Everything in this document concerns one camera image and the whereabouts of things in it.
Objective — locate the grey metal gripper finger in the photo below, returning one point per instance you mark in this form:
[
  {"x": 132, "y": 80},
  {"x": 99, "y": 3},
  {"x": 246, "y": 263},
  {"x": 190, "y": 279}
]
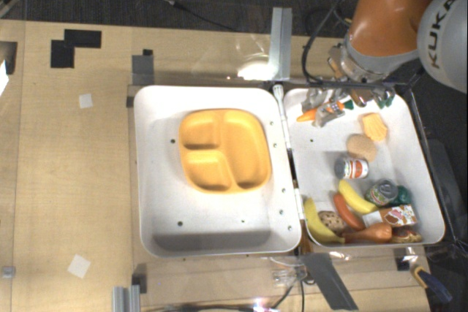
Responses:
[
  {"x": 313, "y": 98},
  {"x": 327, "y": 113}
]

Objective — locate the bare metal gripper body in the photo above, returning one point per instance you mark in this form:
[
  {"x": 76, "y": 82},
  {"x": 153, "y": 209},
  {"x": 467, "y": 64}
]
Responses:
[{"x": 356, "y": 73}]

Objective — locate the orange toy carrot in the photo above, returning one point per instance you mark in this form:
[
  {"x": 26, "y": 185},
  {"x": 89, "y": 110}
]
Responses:
[{"x": 306, "y": 115}]

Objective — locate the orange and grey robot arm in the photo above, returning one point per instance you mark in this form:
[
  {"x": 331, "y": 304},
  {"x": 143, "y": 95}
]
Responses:
[{"x": 391, "y": 14}]

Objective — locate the thin black and white rod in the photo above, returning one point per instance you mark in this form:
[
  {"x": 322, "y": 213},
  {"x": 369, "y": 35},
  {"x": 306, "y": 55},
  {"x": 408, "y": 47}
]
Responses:
[{"x": 283, "y": 128}]

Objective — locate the tan toy bread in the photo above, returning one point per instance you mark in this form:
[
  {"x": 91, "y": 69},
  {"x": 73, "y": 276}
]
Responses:
[{"x": 362, "y": 147}]

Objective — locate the white plastic tray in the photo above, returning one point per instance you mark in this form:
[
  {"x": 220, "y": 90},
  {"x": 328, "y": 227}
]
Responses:
[
  {"x": 318, "y": 164},
  {"x": 219, "y": 223}
]

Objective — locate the orange and white can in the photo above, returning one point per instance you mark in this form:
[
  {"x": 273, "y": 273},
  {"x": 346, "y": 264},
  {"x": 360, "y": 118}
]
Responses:
[{"x": 354, "y": 168}]

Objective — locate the orange divided plate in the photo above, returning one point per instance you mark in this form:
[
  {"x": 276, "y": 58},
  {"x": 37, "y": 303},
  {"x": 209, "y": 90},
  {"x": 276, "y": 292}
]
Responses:
[{"x": 241, "y": 150}]

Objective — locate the yellow banana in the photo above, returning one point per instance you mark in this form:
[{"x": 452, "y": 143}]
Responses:
[
  {"x": 316, "y": 223},
  {"x": 354, "y": 198}
]

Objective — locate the green can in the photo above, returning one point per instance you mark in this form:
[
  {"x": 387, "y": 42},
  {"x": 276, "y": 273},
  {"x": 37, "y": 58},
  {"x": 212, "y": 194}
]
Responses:
[{"x": 380, "y": 193}]

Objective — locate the red toy sausage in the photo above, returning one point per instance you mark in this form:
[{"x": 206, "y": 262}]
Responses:
[{"x": 345, "y": 212}]

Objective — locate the brown spotted biscuit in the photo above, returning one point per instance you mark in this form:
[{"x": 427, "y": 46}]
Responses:
[{"x": 332, "y": 221}]

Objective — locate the dark green toy broccoli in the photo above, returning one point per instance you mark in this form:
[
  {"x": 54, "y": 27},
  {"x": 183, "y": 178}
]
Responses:
[{"x": 404, "y": 194}]

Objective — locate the brown toy chicken drumstick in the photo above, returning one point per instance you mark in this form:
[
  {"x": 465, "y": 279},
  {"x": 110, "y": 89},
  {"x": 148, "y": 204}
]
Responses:
[{"x": 373, "y": 233}]

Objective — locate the brown toy doughnut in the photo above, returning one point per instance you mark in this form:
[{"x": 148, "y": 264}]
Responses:
[{"x": 406, "y": 236}]

